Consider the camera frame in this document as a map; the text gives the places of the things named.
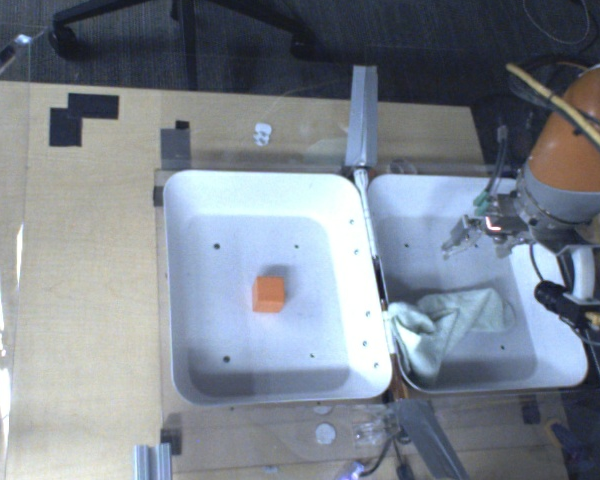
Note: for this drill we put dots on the white plastic tray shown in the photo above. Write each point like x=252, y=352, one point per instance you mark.
x=420, y=208
x=260, y=208

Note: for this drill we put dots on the pale green cloth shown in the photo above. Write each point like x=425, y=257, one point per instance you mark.
x=430, y=333

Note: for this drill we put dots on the black office chair base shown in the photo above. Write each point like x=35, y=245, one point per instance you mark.
x=185, y=3

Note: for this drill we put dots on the thin black and white rod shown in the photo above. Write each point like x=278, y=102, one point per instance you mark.
x=367, y=208

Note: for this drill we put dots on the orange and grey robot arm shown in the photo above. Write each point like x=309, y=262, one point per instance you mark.
x=570, y=153

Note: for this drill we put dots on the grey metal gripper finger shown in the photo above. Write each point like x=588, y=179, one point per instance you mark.
x=464, y=235
x=507, y=248

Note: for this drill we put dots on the orange cube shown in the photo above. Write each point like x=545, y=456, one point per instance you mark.
x=268, y=295

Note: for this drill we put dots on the black cylinder on white bracket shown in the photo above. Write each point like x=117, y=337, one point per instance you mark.
x=562, y=303

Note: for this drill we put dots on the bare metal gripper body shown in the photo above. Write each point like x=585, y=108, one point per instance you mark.
x=512, y=220

